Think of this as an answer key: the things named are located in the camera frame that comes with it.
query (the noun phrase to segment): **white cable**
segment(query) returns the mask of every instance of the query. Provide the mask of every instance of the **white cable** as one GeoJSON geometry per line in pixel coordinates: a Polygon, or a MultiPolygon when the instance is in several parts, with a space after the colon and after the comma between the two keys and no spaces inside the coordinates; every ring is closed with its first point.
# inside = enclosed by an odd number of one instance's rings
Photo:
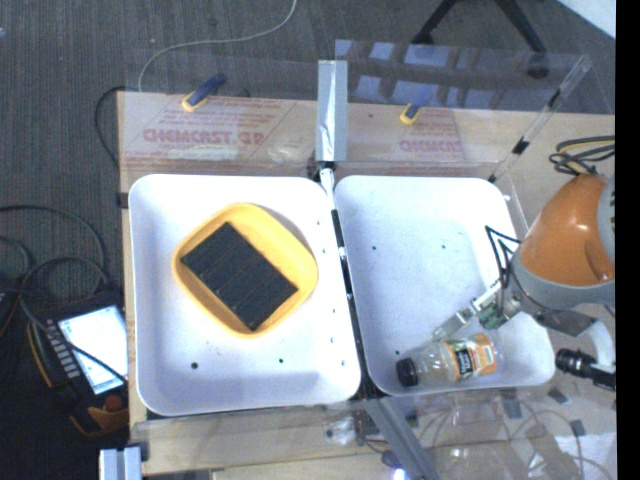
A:
{"type": "Polygon", "coordinates": [[[280,24],[276,25],[273,28],[270,28],[269,30],[258,32],[250,36],[238,37],[238,38],[232,38],[232,39],[204,39],[202,41],[192,41],[189,43],[174,44],[173,46],[168,46],[167,48],[164,48],[163,50],[160,50],[159,52],[154,53],[151,56],[151,58],[147,61],[147,63],[143,66],[142,70],[140,71],[140,74],[138,75],[138,92],[142,92],[142,78],[144,77],[144,74],[147,71],[147,68],[160,55],[164,55],[165,53],[171,50],[176,50],[178,48],[186,48],[188,46],[198,46],[202,44],[240,43],[244,41],[251,41],[252,39],[257,39],[258,37],[266,36],[268,34],[271,34],[272,32],[275,32],[276,30],[281,29],[283,26],[287,24],[287,22],[291,19],[291,16],[293,16],[293,13],[296,10],[297,4],[298,4],[298,0],[293,0],[293,3],[291,4],[291,10],[289,11],[289,14],[287,14],[287,17],[280,24]]]}

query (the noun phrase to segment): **white tray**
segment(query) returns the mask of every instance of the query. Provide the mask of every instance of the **white tray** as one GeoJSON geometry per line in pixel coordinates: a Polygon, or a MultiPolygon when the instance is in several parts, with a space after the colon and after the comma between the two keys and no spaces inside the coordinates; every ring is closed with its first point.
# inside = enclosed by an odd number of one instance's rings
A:
{"type": "Polygon", "coordinates": [[[350,398],[360,366],[330,208],[302,178],[150,175],[129,194],[136,314],[136,375],[153,412],[330,404],[350,398]],[[311,296],[265,335],[229,334],[195,306],[171,272],[182,239],[229,204],[285,216],[316,258],[311,296]]]}
{"type": "MultiPolygon", "coordinates": [[[[485,225],[515,236],[506,202],[470,178],[349,176],[336,206],[371,379],[391,395],[542,384],[554,373],[545,329],[526,314],[500,329],[500,372],[447,388],[407,390],[395,363],[498,277],[485,225]]],[[[480,330],[476,322],[461,334],[480,330]]]]}

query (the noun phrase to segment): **black bottle cap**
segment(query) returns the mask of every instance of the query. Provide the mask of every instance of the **black bottle cap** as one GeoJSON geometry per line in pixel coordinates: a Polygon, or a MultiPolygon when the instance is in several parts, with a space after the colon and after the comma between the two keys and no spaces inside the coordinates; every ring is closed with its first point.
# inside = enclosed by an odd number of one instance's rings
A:
{"type": "Polygon", "coordinates": [[[396,373],[398,374],[400,384],[405,388],[415,386],[418,383],[416,365],[410,357],[400,359],[400,361],[396,363],[396,373]]]}

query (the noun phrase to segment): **chair wheel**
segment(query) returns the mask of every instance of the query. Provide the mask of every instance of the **chair wheel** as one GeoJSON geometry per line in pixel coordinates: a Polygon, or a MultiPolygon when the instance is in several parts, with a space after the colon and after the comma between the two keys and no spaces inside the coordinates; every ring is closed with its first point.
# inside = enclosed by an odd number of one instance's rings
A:
{"type": "Polygon", "coordinates": [[[434,40],[429,32],[420,31],[415,36],[413,36],[411,44],[434,44],[434,40]]]}

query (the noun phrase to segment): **bottle label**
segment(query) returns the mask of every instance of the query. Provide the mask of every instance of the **bottle label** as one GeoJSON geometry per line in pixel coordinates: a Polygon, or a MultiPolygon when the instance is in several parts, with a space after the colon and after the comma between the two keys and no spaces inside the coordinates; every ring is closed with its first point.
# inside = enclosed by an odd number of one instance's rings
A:
{"type": "Polygon", "coordinates": [[[455,382],[496,371],[495,350],[486,334],[479,332],[469,338],[445,340],[444,345],[456,365],[455,382]]]}

